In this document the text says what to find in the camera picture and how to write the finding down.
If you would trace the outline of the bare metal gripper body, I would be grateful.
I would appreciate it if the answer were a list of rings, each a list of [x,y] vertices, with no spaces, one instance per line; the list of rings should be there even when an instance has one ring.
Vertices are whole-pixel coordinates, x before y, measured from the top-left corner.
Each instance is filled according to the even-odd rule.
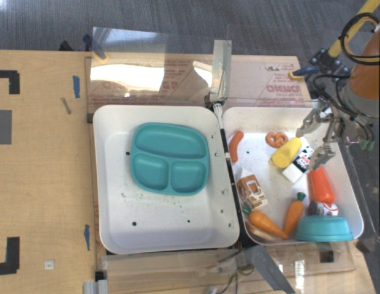
[[[328,124],[323,142],[325,145],[341,143],[343,146],[373,146],[371,126],[361,117],[334,110],[322,119]]]

